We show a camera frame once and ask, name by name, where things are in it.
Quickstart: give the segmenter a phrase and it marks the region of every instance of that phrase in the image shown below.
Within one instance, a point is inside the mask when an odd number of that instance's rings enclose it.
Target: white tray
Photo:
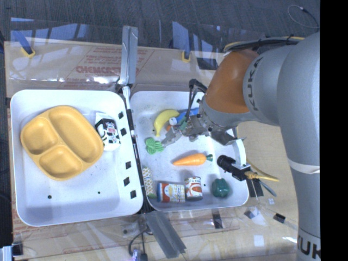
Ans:
[[[201,97],[202,93],[198,93],[192,108],[198,107],[196,99]],[[205,136],[200,136],[194,142],[182,136],[174,144],[168,145],[162,152],[153,155],[147,153],[145,145],[147,138],[153,137],[159,141],[165,138],[165,129],[160,132],[160,137],[155,137],[153,122],[157,115],[165,109],[187,109],[189,103],[188,92],[139,91],[132,96],[130,102],[141,165],[151,169],[155,185],[157,186],[158,182],[184,184],[184,179],[190,176],[199,176],[202,181],[202,200],[186,201],[185,203],[163,203],[157,202],[156,199],[149,199],[154,209],[178,211],[235,207],[241,206],[247,201],[249,191],[246,181],[240,182],[233,178],[230,173],[224,173],[223,169],[216,163],[217,158],[222,154],[235,158],[239,152],[235,152],[233,146],[222,146],[212,138]],[[179,156],[199,152],[213,154],[213,161],[206,161],[203,165],[193,167],[171,164]],[[212,194],[212,182],[217,178],[224,178],[232,189],[232,192],[225,198],[214,197]]]
[[[96,112],[111,116],[120,135],[121,146],[104,151],[102,157],[80,175],[55,181],[44,175],[20,142],[23,126],[32,118],[57,105],[77,108],[95,124]],[[135,214],[143,196],[133,144],[122,98],[110,91],[23,90],[11,99],[11,125],[17,212],[31,226],[106,219]]]

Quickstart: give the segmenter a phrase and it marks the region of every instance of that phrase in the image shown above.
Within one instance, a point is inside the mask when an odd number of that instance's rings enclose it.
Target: plastic sheet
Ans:
[[[29,58],[21,52],[14,34],[5,42],[8,97],[22,89],[115,91],[120,75],[116,68],[121,67],[122,28],[16,18],[12,28],[25,36],[35,56]],[[147,39],[146,32],[139,31],[136,84],[132,93],[187,91],[191,78],[209,85],[223,59],[222,49],[226,44],[263,36],[259,32],[223,26],[179,22],[159,22],[159,28],[156,40]],[[106,61],[111,71],[106,77],[95,72],[101,72],[102,66],[95,70],[89,68],[94,61],[104,64],[102,59],[111,59]],[[277,197],[265,189],[262,194],[254,190],[254,195],[250,190],[250,197],[242,206],[165,212],[187,248],[177,260],[277,256],[296,251],[297,202],[280,129],[245,122],[238,126],[238,133],[240,137],[247,137],[244,144],[249,160],[280,179],[280,182],[267,182],[277,192]],[[16,198],[14,184],[12,186],[13,198]],[[15,260],[40,260],[41,257],[59,260],[61,254],[68,254],[69,260],[131,260],[128,246],[135,238],[132,249],[143,251],[139,235],[142,232],[149,260],[166,259],[156,239],[145,231],[143,214],[31,227],[20,220],[13,201],[13,221]]]

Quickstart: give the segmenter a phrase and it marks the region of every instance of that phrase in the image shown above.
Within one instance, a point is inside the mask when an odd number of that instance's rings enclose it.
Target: black hole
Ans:
[[[128,184],[130,183],[129,177],[127,177],[126,179],[124,179],[124,180],[123,180],[123,183],[124,183],[125,186],[128,185]]]
[[[135,198],[135,197],[136,197],[136,191],[135,191],[135,190],[132,190],[132,191],[130,192],[130,197],[131,197],[131,198]]]
[[[121,134],[122,134],[122,136],[124,136],[126,133],[127,133],[127,131],[126,131],[125,128],[121,129]]]

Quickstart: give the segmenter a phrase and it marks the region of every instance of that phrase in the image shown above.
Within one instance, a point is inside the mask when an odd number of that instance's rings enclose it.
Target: robotic arm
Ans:
[[[235,129],[241,122],[280,126],[299,207],[297,261],[320,260],[320,33],[288,38],[286,44],[260,55],[232,50],[204,90],[198,114],[187,115],[181,134],[191,141],[210,136],[226,146],[238,139]],[[191,91],[194,84],[203,88],[193,80]],[[179,137],[174,131],[166,141]]]

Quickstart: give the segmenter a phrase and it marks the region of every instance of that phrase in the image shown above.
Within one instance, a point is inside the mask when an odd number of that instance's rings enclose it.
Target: green pepper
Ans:
[[[212,183],[213,195],[215,197],[226,197],[230,191],[230,187],[225,179],[215,179]]]

